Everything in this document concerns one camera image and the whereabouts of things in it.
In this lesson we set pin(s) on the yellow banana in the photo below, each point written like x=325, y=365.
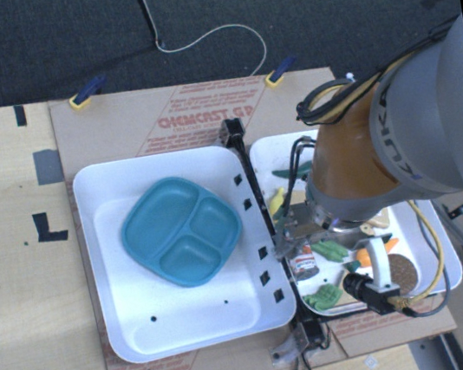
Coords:
x=277, y=200

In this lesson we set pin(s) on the black cylinder on white bracket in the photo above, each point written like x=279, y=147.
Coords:
x=369, y=286

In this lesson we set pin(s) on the dark green toy vegetable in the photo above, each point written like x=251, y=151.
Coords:
x=286, y=171

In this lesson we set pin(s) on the white plastic tray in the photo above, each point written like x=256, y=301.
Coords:
x=183, y=315
x=415, y=232

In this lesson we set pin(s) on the teal divided plate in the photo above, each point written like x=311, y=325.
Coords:
x=168, y=229

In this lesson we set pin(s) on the brown cardboard board, red print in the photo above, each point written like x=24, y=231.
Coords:
x=116, y=124

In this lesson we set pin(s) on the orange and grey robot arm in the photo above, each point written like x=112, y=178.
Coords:
x=419, y=122

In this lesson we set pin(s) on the green pea pod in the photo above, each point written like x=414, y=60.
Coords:
x=330, y=249

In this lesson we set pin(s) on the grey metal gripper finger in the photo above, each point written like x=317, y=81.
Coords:
x=291, y=250
x=283, y=234

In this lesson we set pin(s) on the orange carrot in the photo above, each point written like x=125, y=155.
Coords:
x=363, y=257

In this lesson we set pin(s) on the thin black rod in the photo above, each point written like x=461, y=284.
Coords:
x=255, y=184

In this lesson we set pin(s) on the small can with red label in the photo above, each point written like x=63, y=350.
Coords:
x=304, y=265

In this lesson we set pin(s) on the brown round biscuit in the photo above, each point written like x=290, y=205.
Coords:
x=404, y=273

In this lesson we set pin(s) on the green leafy toy vegetable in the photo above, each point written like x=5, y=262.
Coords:
x=324, y=297

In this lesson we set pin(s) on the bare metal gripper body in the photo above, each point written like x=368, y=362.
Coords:
x=308, y=221

